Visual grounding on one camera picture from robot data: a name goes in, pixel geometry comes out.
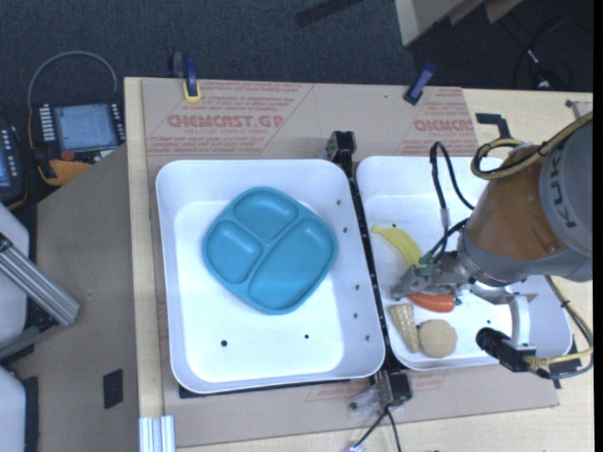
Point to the tan waffle cone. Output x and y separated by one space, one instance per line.
406 323

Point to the white plastic tray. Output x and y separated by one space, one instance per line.
264 346
405 182

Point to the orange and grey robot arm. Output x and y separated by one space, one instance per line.
523 214

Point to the blue divided plate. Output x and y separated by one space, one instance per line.
271 250

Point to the brown cardboard board red print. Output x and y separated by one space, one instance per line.
264 125

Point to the tan round biscuit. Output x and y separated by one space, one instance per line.
437 338

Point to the black cylinder on white bracket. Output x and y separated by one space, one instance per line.
516 351

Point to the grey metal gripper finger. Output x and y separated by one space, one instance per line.
440 291
406 286

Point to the orange carrot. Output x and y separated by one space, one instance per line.
431 302

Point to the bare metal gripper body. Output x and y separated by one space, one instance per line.
459 273

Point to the yellow banana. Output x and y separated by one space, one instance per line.
402 243

